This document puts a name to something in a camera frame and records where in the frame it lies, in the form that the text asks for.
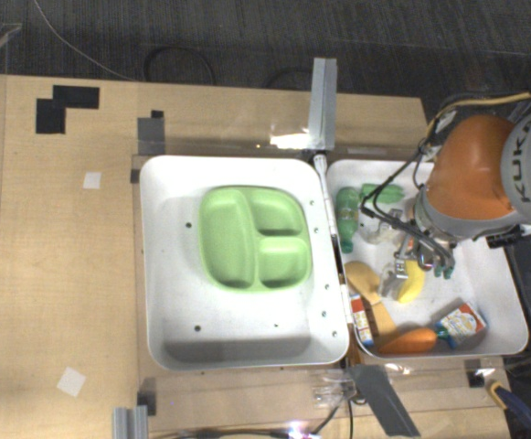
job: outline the table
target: table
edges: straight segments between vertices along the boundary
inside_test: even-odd
[[[100,105],[67,108],[65,134],[36,134],[37,99],[51,100],[55,85],[97,87]],[[306,92],[0,75],[0,439],[110,437],[112,409],[135,405],[144,363],[131,183],[138,119],[164,113],[168,153],[276,156],[288,153],[271,138],[299,133],[308,108]],[[424,129],[418,99],[337,97],[336,155],[403,158]],[[99,188],[84,188],[89,172],[101,173]],[[500,359],[481,363],[507,385]],[[86,376],[77,397],[57,389],[66,367]],[[407,369],[414,375],[393,383],[424,437],[508,437],[504,414],[484,389],[468,387],[461,361]],[[283,407],[317,423],[327,410],[313,407],[307,373],[289,371],[295,396]],[[243,374],[275,391],[260,377],[272,375]],[[250,407],[231,404],[231,388],[217,381],[201,391],[168,379],[165,389],[186,407],[166,417],[194,423],[187,427],[233,426]],[[261,390],[263,412],[252,418],[284,421]],[[367,406],[355,416],[355,437],[385,436]],[[158,433],[165,423],[150,418]],[[324,437],[347,431],[344,408]]]

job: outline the dark background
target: dark background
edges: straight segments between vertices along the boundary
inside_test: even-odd
[[[55,29],[123,76],[142,80],[162,45],[202,54],[222,86],[262,87],[278,70],[338,60],[340,92],[418,96],[433,115],[448,95],[531,88],[531,0],[38,0]],[[0,0],[0,26],[21,23],[0,51],[0,73],[116,79],[60,43],[31,0]],[[150,79],[208,83],[185,50],[158,54]],[[307,73],[273,88],[308,90]],[[531,243],[509,250],[531,325]],[[531,406],[531,344],[508,359]],[[520,431],[509,415],[514,437]]]

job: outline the plastic bottle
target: plastic bottle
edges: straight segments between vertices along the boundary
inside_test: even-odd
[[[336,226],[344,253],[353,251],[353,236],[358,230],[358,203],[358,191],[353,187],[341,188],[336,195]]]

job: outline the orange carrot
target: orange carrot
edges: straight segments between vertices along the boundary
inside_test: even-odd
[[[382,355],[408,355],[425,353],[435,347],[438,336],[429,328],[416,328],[389,341],[378,349]]]

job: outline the divided green plate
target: divided green plate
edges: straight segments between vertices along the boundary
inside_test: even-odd
[[[274,188],[220,187],[200,205],[200,255],[211,281],[244,292],[303,283],[312,249],[302,207]]]

